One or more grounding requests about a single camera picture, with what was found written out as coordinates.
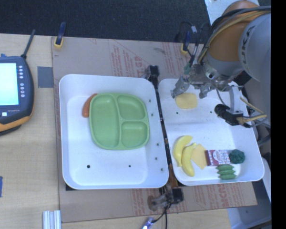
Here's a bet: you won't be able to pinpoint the orange sausage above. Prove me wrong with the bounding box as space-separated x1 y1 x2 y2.
82 93 98 118

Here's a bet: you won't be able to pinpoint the black cylinder on white bracket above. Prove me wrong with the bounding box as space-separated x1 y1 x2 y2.
214 85 245 126

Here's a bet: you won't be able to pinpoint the yellow cheese slice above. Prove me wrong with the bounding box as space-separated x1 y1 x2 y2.
190 144 211 170

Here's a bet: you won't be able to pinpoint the dark green broccoli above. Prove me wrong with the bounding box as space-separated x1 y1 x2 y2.
228 149 246 164

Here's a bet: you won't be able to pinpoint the green pea pods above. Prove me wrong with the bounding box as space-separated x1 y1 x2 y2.
215 164 237 180

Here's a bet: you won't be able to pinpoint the black block with thin wires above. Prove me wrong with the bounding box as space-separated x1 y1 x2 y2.
143 65 160 81
171 187 184 204

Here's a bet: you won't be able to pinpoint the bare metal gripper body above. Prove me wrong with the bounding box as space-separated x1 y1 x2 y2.
187 64 231 92

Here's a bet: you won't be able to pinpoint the white plastic tray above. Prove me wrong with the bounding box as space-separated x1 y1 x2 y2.
58 73 170 190
158 78 265 187

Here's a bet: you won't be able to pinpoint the thin black rod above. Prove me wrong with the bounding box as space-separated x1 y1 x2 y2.
151 79 177 190

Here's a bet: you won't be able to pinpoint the red and white packet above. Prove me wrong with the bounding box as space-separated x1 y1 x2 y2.
204 149 231 167

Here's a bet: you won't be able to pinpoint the yellow banana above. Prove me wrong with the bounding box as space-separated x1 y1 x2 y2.
173 135 194 167
181 142 197 177

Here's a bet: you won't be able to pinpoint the brown cardboard board red print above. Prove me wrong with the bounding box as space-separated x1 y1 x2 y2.
51 36 258 223

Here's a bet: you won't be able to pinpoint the round yellow biscuit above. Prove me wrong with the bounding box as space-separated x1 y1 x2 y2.
175 93 198 110

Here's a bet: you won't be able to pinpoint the green divided plate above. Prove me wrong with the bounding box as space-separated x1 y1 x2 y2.
89 92 150 151

